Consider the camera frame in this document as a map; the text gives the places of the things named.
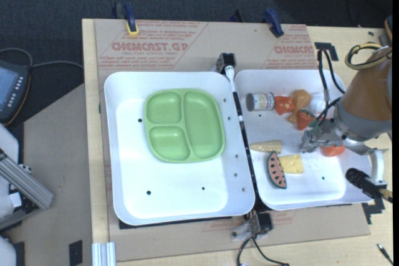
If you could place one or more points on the red toy with yellow star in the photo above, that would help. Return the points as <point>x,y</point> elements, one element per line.
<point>284,105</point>

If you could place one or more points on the orange round toy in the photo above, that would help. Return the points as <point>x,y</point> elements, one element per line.
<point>334,150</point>

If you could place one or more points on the green divided plate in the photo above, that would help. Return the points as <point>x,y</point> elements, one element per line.
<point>199,124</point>

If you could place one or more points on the white round toy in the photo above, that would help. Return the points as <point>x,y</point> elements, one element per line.
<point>318,102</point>

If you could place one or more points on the black cylinder on white bracket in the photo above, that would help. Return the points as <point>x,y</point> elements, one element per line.
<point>361,180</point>

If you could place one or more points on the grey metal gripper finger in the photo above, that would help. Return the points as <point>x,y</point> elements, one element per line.
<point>319,144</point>
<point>306,142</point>

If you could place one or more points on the toy watermelon slice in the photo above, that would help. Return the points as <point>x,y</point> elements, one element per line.
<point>275,171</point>

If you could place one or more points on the brown cardboard board red print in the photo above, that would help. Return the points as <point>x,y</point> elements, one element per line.
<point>174,43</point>

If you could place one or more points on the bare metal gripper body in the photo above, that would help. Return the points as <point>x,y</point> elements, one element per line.
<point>331,133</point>

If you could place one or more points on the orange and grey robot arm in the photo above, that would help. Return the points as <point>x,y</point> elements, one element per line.
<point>368,93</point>

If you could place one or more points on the yellow toy corn cob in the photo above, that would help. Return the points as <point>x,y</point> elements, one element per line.
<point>268,146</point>

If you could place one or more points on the orange toy chicken drumstick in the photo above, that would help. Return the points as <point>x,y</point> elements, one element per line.
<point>300,99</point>

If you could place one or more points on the red toy strawberry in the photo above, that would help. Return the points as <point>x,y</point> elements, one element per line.
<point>304,120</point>

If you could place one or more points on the small white labelled can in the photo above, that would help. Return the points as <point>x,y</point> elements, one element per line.
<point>263,101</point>

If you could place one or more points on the white plastic tray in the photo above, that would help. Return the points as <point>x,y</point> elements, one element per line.
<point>311,187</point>
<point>174,190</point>

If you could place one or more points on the yellow toy cheese wedge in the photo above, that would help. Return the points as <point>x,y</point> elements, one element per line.
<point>292,164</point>

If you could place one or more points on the thin black and white rod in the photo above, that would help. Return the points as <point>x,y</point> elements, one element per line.
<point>240,116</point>

